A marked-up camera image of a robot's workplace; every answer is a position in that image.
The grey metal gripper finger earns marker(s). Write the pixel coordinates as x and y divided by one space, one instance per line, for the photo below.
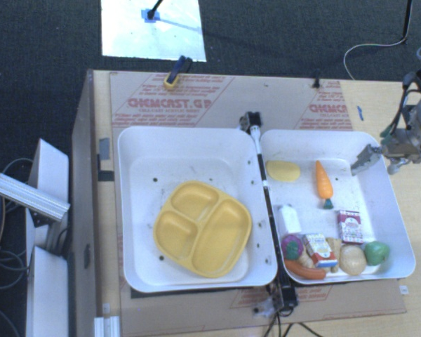
365 160

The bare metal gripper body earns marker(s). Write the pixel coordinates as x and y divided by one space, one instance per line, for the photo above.
410 142

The white plastic tray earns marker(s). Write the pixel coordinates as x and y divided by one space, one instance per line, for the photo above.
196 146
368 195

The orange carrot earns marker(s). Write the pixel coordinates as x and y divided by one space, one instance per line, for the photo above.
323 183

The red and white carton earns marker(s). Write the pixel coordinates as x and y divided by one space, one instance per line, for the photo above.
350 226

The yellow oval biscuit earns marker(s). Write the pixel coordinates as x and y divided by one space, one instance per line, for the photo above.
282 171

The tan bread stick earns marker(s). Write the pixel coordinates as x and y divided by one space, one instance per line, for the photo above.
335 246

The green pepper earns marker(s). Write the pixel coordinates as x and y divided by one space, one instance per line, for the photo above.
376 253

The orange and white carton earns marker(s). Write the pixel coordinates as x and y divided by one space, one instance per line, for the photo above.
319 249

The beige potato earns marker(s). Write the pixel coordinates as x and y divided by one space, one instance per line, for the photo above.
352 260

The thin black and white rod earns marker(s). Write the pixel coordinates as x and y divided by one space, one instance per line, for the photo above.
266 188

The brown cardboard board red print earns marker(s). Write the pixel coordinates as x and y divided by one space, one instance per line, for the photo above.
273 100

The purple and green grapes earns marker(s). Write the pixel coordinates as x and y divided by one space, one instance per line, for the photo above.
292 247

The tan knobbly root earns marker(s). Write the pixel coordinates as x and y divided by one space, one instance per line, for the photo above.
306 259

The orange sausage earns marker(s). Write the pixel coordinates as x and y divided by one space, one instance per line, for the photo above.
305 271

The yellow divided plate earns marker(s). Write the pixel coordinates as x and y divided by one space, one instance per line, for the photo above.
201 228

